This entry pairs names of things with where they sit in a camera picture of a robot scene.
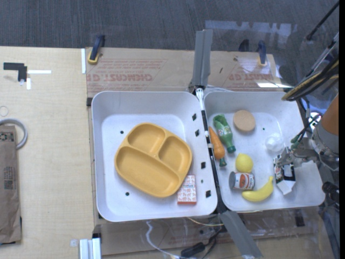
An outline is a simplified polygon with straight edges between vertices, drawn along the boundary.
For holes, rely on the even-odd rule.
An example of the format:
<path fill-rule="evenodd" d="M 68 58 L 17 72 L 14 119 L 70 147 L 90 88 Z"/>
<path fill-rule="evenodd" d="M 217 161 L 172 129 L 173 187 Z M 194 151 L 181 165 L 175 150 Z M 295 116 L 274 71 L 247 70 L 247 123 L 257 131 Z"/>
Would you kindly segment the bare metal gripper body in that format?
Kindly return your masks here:
<path fill-rule="evenodd" d="M 303 138 L 297 148 L 293 149 L 293 154 L 297 158 L 318 162 L 331 171 L 339 171 L 339 147 L 336 144 L 327 144 L 317 137 Z"/>

